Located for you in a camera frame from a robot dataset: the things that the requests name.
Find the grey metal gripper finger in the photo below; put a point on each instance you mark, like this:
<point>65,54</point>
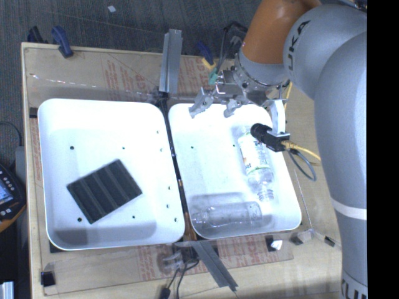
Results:
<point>232,106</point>
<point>202,102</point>

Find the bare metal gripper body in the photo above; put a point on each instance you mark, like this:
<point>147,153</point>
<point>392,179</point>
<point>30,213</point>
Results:
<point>231,86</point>

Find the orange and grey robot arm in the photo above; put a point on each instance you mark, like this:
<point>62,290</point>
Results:
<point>336,83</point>

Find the white plastic tray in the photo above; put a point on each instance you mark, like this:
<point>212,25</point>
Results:
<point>103,126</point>
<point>212,154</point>

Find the clear plastic bottle with label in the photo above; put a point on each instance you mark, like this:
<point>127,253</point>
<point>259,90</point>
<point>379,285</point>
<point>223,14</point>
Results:
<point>255,159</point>

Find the clear plastic bottle without label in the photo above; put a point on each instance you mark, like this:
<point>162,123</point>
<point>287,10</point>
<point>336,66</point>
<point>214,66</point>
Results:
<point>230,215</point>

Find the brown cardboard board red print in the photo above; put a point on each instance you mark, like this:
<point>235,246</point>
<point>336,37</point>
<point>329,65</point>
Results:
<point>93,73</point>

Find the black ribbed rectangular pad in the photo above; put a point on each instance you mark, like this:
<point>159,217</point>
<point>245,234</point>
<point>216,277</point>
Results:
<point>104,191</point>

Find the black cylinder on white bracket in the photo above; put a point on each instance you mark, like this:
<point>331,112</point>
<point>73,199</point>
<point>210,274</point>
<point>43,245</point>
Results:
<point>265,134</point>

